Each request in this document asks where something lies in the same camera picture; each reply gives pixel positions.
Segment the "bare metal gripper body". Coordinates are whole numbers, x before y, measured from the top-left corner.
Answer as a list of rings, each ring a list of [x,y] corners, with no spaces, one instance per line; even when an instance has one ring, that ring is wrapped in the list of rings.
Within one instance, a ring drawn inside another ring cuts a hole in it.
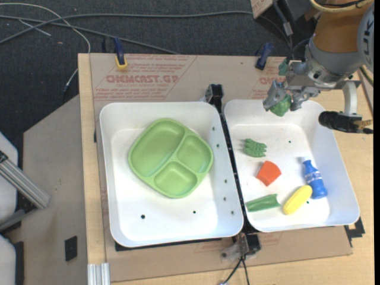
[[[320,91],[339,88],[343,81],[343,75],[335,74],[319,63],[292,61],[286,71],[284,86],[300,97],[307,93],[315,97]]]

